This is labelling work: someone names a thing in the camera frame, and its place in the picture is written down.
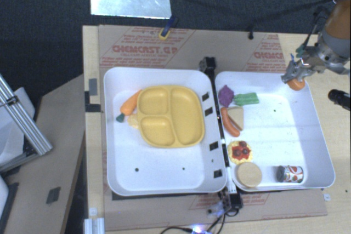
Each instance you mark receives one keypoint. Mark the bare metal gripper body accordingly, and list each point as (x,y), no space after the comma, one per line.
(322,60)

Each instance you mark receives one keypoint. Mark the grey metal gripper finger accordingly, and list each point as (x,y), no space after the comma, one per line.
(290,72)
(303,74)

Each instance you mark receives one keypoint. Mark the orange rounded toy food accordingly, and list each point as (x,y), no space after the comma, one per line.
(296,85)

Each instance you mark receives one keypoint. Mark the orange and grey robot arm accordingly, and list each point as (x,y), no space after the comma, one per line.
(338,22)

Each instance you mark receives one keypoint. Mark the green toy beans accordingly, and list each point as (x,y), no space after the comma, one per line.
(246,99)

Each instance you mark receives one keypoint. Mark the white plastic tray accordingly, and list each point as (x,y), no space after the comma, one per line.
(285,134)
(164,170)

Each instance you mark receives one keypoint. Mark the brown cardboard board, red print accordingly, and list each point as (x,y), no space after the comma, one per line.
(230,46)

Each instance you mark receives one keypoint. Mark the tan bread slice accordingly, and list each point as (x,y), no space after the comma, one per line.
(237,116)

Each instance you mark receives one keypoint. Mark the purple grapes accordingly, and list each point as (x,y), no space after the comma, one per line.
(225,96)

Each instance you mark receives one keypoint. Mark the red sausage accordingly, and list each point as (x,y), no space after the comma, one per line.
(229,123)

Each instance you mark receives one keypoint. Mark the thin black and white rod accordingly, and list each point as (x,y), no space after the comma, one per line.
(219,123)

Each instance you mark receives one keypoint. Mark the yellow pizza with red sauce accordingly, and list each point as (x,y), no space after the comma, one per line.
(240,152)

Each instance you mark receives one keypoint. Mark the small red and white can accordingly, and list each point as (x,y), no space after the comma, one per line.
(292,174)

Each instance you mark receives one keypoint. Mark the round tan biscuit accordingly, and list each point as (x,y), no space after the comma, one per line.
(249,174)

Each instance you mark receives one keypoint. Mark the yellow divided plate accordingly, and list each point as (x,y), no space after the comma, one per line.
(171,115)

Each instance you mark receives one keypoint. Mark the orange carrot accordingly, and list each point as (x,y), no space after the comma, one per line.
(130,104)

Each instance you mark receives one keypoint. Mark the pale yellow toy food piece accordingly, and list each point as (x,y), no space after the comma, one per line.
(133,121)

